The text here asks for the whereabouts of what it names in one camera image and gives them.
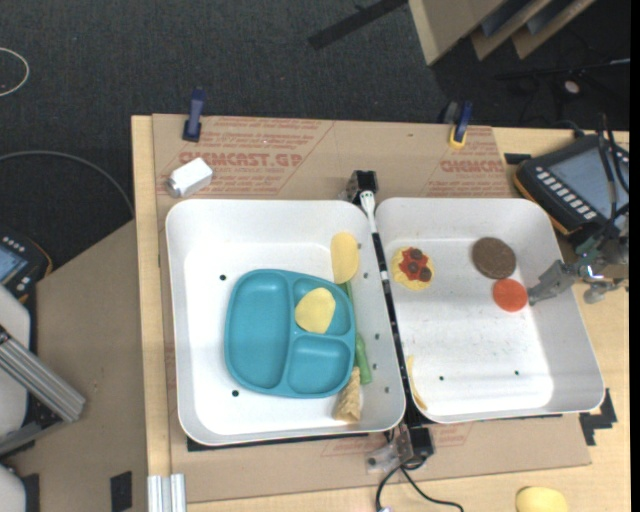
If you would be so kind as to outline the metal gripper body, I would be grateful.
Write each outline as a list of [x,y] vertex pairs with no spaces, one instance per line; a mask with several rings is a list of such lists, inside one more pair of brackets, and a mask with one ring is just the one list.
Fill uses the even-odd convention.
[[588,285],[583,298],[596,304],[606,294],[629,289],[629,248],[624,243],[606,243],[578,252],[578,275]]

